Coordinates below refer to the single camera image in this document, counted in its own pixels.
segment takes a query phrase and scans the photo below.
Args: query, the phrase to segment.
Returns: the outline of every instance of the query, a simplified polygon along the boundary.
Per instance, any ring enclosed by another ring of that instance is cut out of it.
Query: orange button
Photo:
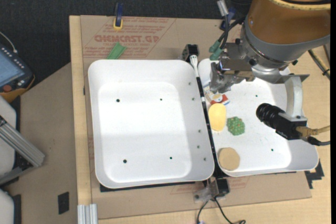
[[[12,90],[12,86],[11,85],[4,85],[3,88],[4,92],[10,92]]]

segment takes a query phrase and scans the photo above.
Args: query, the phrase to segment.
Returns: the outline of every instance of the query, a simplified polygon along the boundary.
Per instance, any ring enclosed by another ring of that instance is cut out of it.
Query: wooden table
[[[76,167],[78,204],[92,203],[90,187],[90,169],[86,126],[86,104],[83,95],[84,77],[81,46],[80,16],[70,16],[70,43],[73,85],[73,107],[75,119]],[[327,62],[322,47],[317,54]],[[295,66],[290,67],[294,73],[308,73],[310,78],[303,83],[303,109],[312,128],[330,124],[330,81],[322,76],[321,71],[306,53]],[[330,132],[319,136],[326,141]],[[331,223],[331,186],[330,186],[330,146],[318,147],[318,154],[324,171],[322,180],[314,181],[312,198],[254,205],[225,207],[224,212],[231,221],[239,219],[251,223]],[[100,224],[111,223],[195,223],[197,211],[172,212],[118,219],[99,220]],[[218,209],[205,209],[201,219],[206,223],[225,223]]]

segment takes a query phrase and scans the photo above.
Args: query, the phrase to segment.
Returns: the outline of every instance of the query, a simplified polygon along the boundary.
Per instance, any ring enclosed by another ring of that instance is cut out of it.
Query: yellow oval object
[[[223,104],[213,104],[209,108],[209,120],[211,129],[220,132],[226,122],[226,108]]]

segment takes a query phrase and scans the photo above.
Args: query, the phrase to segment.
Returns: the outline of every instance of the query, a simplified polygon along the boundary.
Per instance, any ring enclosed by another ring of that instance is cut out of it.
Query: green object
[[[117,42],[106,59],[118,59],[126,49],[127,47],[124,47]]]
[[[220,46],[220,41],[216,41],[210,48],[209,48],[209,52],[215,52],[218,48],[219,48],[219,46]]]
[[[211,61],[218,60],[218,57],[221,53],[222,53],[222,50],[220,48],[216,49],[216,51],[212,55],[210,55],[210,60]]]
[[[227,119],[226,125],[229,132],[233,135],[240,135],[245,133],[245,124],[242,119],[238,117]]]

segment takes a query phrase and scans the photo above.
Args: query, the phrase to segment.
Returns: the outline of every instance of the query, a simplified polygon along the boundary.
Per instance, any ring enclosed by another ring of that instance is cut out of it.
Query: empty white tray
[[[209,84],[211,61],[204,59],[198,65],[202,85]],[[230,103],[226,105],[226,116],[237,116],[245,123],[245,133],[234,136],[227,126],[221,132],[213,133],[218,153],[221,148],[231,147],[240,156],[235,170],[222,170],[229,176],[283,173],[311,170],[318,164],[315,146],[303,140],[287,140],[274,129],[260,122],[256,110],[262,103],[276,105],[286,110],[287,94],[284,84],[271,84],[261,79],[243,81],[225,93]]]
[[[96,176],[108,188],[208,179],[214,160],[193,68],[98,60],[88,71]]]

